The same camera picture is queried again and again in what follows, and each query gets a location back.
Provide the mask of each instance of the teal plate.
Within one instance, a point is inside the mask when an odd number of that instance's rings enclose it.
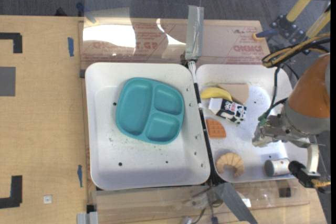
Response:
[[[153,144],[168,144],[180,133],[184,101],[175,88],[156,80],[133,78],[119,96],[116,123],[132,138]]]

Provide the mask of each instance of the wooden table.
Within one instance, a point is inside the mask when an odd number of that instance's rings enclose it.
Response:
[[[0,16],[0,32],[23,37],[22,53],[13,53],[12,40],[0,40],[0,67],[15,67],[16,83],[15,96],[0,96],[0,197],[10,198],[12,176],[22,176],[23,183],[19,207],[0,209],[3,223],[76,223],[77,213],[86,212],[82,20]],[[309,201],[305,205],[252,213],[259,223],[326,223],[316,191],[302,191]],[[218,213],[218,218],[220,223],[237,221],[230,212]]]

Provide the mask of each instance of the yellow banana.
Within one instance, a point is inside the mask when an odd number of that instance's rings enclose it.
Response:
[[[210,88],[205,89],[201,93],[201,98],[202,99],[223,98],[223,99],[226,99],[232,102],[231,94],[228,91],[221,89],[221,88],[217,88],[217,87],[210,87]]]

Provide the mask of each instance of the croissant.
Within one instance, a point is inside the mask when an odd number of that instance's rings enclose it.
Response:
[[[233,153],[233,152],[229,152],[229,153],[222,155],[216,161],[216,169],[220,174],[224,172],[225,165],[229,165],[235,168],[235,173],[234,173],[235,177],[240,176],[245,170],[243,160],[238,154]]]

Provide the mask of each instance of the white tray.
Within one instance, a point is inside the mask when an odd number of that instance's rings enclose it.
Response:
[[[122,134],[113,103],[134,77],[161,81],[180,91],[185,112],[178,137],[155,145]],[[90,139],[91,177],[104,190],[199,185],[210,165],[193,80],[182,65],[94,63],[85,74]]]
[[[218,173],[227,182],[243,183],[293,178],[290,174],[268,177],[264,171],[264,163],[267,159],[287,157],[291,161],[307,163],[307,150],[298,148],[290,142],[270,143],[266,147],[252,145],[258,117],[270,106],[274,87],[274,72],[275,68],[267,69],[258,65],[202,65],[196,71],[200,92],[208,87],[216,87],[218,83],[247,83],[249,86],[246,119],[240,125],[216,116],[207,108],[209,99],[202,99],[205,118],[220,121],[227,133],[226,138],[210,139],[214,161],[222,154],[234,152],[241,156],[245,164],[245,172],[239,177],[234,177],[233,171],[230,169],[225,169],[223,174]],[[276,101],[288,97],[291,91],[292,87],[288,76],[281,70],[278,74]],[[277,114],[280,110],[281,105],[274,108],[272,114]]]

